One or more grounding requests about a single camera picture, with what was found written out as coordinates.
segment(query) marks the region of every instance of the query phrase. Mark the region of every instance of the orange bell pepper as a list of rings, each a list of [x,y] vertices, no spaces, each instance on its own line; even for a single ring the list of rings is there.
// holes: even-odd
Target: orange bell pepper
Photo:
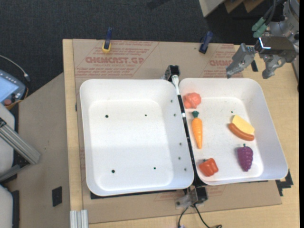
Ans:
[[[212,176],[218,172],[218,166],[213,158],[210,158],[199,165],[200,171],[207,177]]]

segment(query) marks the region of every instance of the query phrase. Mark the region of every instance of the toy food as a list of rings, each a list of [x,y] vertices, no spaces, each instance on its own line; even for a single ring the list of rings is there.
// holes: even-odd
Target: toy food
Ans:
[[[189,108],[196,109],[196,107],[201,103],[201,97],[197,93],[190,93],[190,94],[184,95],[183,101],[184,101],[184,106],[186,109],[189,109]]]
[[[192,115],[194,116],[194,119],[191,122],[192,131],[194,134],[196,144],[198,145],[198,148],[201,149],[203,145],[203,121],[200,118],[198,118],[199,116],[198,111],[192,112]]]
[[[210,158],[199,165],[200,171],[206,176],[212,176],[219,171],[217,164],[213,158]]]
[[[233,123],[230,123],[228,125],[228,128],[233,132],[237,137],[247,140],[247,141],[253,141],[255,139],[254,135],[245,133],[237,128]]]
[[[232,123],[242,132],[253,134],[255,129],[253,126],[251,126],[250,123],[246,122],[243,118],[241,118],[239,115],[235,115],[232,119]]]
[[[244,144],[244,147],[237,149],[238,161],[243,171],[248,171],[251,168],[253,160],[253,151],[250,147]]]

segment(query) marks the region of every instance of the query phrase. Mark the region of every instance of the cardboard sheet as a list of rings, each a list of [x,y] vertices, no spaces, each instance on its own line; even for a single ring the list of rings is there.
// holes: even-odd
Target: cardboard sheet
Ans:
[[[84,209],[90,223],[179,215],[176,199],[183,190],[110,198],[91,198],[86,184],[86,164],[79,88],[90,78],[158,79],[169,65],[178,65],[180,80],[187,77],[226,77],[235,54],[232,44],[210,43],[206,54],[200,43],[112,40],[111,51],[102,52],[103,40],[73,39],[76,106],[78,115]],[[239,73],[233,77],[242,77]],[[206,186],[208,200],[200,211],[216,211],[281,204],[275,181]]]

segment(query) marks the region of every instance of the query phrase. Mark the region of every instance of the black carpet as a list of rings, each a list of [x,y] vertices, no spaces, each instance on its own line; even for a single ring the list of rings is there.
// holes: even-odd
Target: black carpet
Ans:
[[[63,72],[62,39],[112,39],[255,43],[251,27],[270,7],[251,13],[224,4],[204,18],[199,0],[0,0],[0,55],[19,64],[31,78],[31,92]],[[0,69],[25,82],[21,70],[0,58]]]

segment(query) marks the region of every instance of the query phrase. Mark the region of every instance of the purple grapes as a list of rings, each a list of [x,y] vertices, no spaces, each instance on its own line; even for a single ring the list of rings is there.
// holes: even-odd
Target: purple grapes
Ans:
[[[238,161],[243,171],[248,171],[251,168],[253,160],[253,151],[250,147],[245,146],[237,149]]]

